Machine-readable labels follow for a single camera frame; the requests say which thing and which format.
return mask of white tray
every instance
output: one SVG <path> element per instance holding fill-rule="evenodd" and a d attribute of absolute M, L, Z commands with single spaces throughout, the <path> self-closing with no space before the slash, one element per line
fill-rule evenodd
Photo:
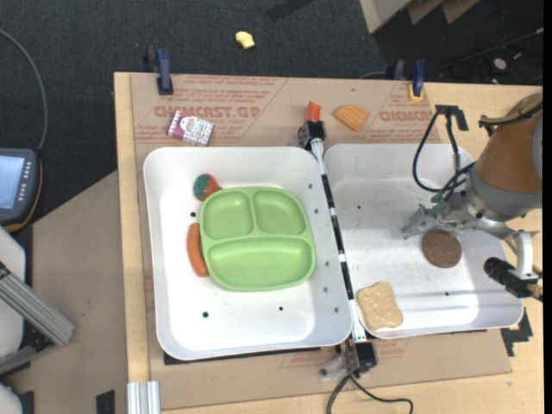
<path fill-rule="evenodd" d="M 201 202 L 193 183 L 210 173 L 222 188 L 272 186 L 298 197 L 317 264 L 304 283 L 271 292 L 231 292 L 192 270 L 185 248 Z M 320 172 L 295 147 L 165 147 L 144 163 L 154 265 L 157 336 L 192 361 L 233 354 L 336 345 L 351 330 L 336 240 Z"/>
<path fill-rule="evenodd" d="M 392 285 L 404 321 L 370 331 L 381 338 L 507 327 L 522 316 L 522 303 L 483 271 L 491 256 L 504 259 L 501 242 L 480 230 L 459 237 L 462 256 L 451 268 L 432 266 L 420 236 L 400 234 L 431 193 L 411 173 L 416 145 L 336 145 L 325 154 L 354 293 L 377 282 Z M 471 158 L 461 152 L 461 163 Z M 420 179 L 441 187 L 451 177 L 450 145 L 428 144 L 418 162 Z"/>

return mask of blue clamp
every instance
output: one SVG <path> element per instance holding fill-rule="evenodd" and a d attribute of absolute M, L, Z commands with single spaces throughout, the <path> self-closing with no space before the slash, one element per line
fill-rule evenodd
<path fill-rule="evenodd" d="M 408 95 L 411 101 L 419 103 L 423 100 L 423 60 L 414 63 L 412 83 L 409 85 Z"/>
<path fill-rule="evenodd" d="M 155 65 L 159 69 L 157 91 L 160 95 L 172 95 L 173 81 L 171 80 L 171 59 L 168 50 L 157 49 L 155 51 Z"/>

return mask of robotic hand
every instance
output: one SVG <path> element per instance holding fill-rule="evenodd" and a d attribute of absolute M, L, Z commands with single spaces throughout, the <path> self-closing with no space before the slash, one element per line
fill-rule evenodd
<path fill-rule="evenodd" d="M 480 125 L 491 136 L 479 160 L 459 170 L 432 199 L 420 205 L 402 228 L 404 238 L 438 227 L 450 234 L 480 229 L 504 240 L 517 255 L 516 267 L 491 258 L 485 271 L 519 297 L 543 300 L 539 276 L 533 272 L 534 233 L 507 226 L 513 218 L 543 207 L 543 95 L 521 100 L 504 117 L 482 116 Z M 459 177 L 465 188 L 455 192 Z"/>

